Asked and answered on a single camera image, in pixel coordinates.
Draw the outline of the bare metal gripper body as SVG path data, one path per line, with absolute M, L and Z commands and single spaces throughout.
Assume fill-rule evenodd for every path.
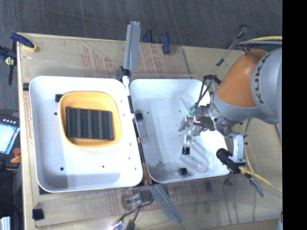
M 215 131 L 213 119 L 209 115 L 210 107 L 210 104 L 200 105 L 196 108 L 196 111 L 193 115 L 193 125 L 196 125 L 203 131 Z

